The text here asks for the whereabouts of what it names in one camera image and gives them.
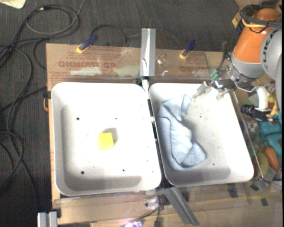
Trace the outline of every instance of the blue clamp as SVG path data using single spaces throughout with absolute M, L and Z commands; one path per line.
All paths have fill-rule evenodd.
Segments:
M 186 49 L 184 49 L 182 51 L 182 53 L 180 54 L 180 57 L 182 59 L 186 59 L 188 57 L 189 52 L 195 47 L 195 40 L 192 40 L 188 46 L 186 47 Z
M 89 45 L 94 43 L 97 39 L 98 39 L 98 37 L 96 35 L 89 37 L 86 41 L 84 41 L 82 44 L 80 44 L 77 47 L 77 52 L 83 53 L 84 51 L 86 51 L 89 48 Z

